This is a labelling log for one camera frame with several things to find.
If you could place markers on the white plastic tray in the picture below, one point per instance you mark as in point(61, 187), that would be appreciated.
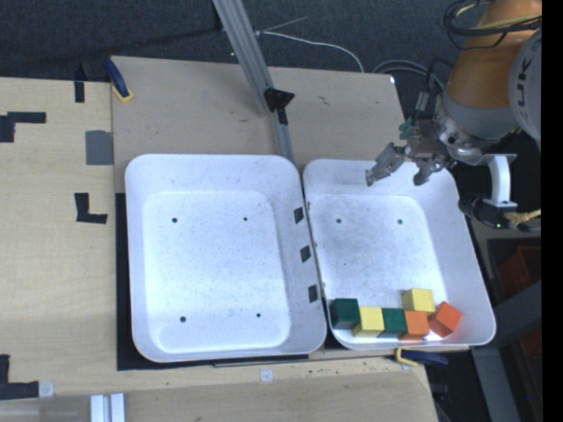
point(378, 253)
point(215, 271)

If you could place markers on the yellow cube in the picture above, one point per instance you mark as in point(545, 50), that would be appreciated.
point(370, 320)
point(418, 299)

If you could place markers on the black cylinder on white bracket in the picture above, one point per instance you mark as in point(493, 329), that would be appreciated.
point(501, 178)

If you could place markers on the pale wood board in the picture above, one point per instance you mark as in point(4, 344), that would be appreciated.
point(193, 112)

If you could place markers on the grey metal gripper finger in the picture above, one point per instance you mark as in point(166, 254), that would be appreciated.
point(426, 172)
point(385, 163)

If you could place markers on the green cube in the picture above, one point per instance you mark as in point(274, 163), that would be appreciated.
point(393, 320)
point(345, 312)

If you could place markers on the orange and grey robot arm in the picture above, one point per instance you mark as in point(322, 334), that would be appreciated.
point(484, 73)

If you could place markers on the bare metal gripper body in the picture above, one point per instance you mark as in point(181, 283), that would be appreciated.
point(440, 143)

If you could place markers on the orange cube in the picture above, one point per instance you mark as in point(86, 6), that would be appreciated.
point(445, 319)
point(415, 322)

